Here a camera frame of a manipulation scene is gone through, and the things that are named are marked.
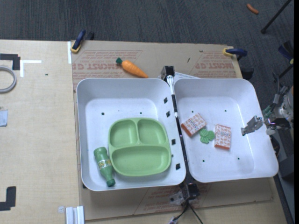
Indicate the white paper sheet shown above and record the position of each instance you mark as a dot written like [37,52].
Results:
[187,75]

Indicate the thin black and white rod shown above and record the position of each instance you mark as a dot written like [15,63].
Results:
[180,127]

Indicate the orange toy sausage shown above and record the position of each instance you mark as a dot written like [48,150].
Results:
[252,9]

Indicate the brown cardboard board red print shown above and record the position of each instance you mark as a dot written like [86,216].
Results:
[149,57]

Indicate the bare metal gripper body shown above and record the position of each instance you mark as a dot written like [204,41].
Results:
[283,115]

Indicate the orange toy carrot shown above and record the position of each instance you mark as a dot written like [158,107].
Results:
[133,68]

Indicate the white plastic tray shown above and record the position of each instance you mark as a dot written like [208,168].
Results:
[243,162]
[93,115]

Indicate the green divided plate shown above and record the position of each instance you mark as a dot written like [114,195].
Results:
[140,157]

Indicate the green ribbed toy leaf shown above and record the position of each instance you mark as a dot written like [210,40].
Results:
[206,136]

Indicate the green plastic bottle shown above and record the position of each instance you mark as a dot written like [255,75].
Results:
[104,164]

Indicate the orange and white carton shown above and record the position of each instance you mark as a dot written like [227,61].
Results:
[194,124]
[222,136]

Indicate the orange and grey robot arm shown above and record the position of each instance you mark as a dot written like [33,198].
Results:
[292,91]

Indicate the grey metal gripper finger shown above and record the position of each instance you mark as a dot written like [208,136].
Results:
[252,125]
[271,131]

